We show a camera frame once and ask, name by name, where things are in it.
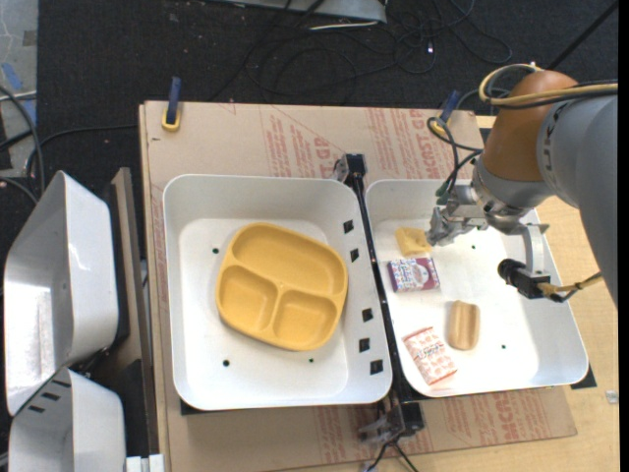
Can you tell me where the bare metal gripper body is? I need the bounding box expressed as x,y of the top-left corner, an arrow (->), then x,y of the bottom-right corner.
443,183 -> 535,237

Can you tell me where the yellow cheese slice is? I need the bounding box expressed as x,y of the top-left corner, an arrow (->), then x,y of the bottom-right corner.
394,226 -> 434,258

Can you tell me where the purple and white carton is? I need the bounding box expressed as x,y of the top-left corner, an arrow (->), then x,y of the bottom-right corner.
386,257 -> 442,294

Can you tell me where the thin black rod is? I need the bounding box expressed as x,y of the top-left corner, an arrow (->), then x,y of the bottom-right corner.
345,173 -> 420,404

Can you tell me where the tan bread bun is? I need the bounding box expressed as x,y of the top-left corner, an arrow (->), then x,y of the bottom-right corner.
446,299 -> 482,352

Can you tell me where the pink and white packet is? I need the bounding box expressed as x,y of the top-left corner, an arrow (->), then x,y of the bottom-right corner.
401,325 -> 459,387

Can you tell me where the white plastic tray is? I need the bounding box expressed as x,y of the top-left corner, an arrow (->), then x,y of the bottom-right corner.
6,366 -> 128,472
2,169 -> 131,416
161,173 -> 394,412
364,178 -> 591,399

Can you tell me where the yellow divided plate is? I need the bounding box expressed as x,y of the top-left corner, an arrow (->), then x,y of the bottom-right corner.
214,221 -> 351,353

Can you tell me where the brown cardboard board red print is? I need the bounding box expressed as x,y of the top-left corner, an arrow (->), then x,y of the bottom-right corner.
139,99 -> 579,469

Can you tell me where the black cylinder on white bracket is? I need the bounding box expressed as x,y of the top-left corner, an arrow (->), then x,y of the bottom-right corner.
496,221 -> 553,301

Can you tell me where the black block with thin wires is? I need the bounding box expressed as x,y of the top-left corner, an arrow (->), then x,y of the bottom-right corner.
357,399 -> 426,445
334,152 -> 369,184

